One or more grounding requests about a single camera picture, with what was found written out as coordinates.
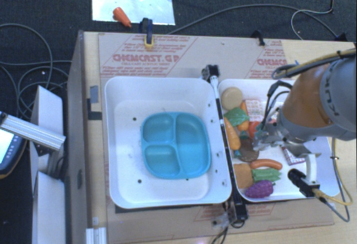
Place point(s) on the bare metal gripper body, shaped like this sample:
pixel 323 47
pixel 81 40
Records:
pixel 269 136

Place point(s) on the purple grapes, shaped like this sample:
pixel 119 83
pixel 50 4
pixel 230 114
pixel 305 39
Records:
pixel 259 189

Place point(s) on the brown round biscuit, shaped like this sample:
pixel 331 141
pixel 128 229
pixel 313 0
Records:
pixel 248 152

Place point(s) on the brown cardboard board red print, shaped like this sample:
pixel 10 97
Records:
pixel 178 54

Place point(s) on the blue divided plate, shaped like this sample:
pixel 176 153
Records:
pixel 175 145

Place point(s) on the black cylinder on white bracket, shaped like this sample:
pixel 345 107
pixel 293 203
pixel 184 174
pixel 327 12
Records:
pixel 302 182

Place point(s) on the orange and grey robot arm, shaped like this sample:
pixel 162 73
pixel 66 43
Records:
pixel 306 100

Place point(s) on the green beans bunch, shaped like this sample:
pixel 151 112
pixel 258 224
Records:
pixel 266 175

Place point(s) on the red tomato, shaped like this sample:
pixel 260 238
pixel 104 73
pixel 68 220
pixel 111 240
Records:
pixel 253 129

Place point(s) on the small orange carrot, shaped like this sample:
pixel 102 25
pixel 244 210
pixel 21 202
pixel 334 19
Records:
pixel 245 125

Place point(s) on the orange sausage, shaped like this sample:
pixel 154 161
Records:
pixel 266 164

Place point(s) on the small red and white carton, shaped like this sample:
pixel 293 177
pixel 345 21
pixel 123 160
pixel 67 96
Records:
pixel 291 157

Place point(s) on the orange carrot with green top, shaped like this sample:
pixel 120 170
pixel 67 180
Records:
pixel 232 135

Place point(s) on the thin black and white rod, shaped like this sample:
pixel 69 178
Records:
pixel 223 123

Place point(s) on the green lettuce leaf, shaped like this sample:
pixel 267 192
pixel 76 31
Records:
pixel 236 116

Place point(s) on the beige round bread bun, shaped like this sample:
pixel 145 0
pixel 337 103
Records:
pixel 231 98

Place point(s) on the tan bread piece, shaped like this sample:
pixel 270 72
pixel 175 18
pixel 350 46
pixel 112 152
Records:
pixel 242 176

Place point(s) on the white plastic tray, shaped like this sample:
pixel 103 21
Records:
pixel 287 190
pixel 125 153

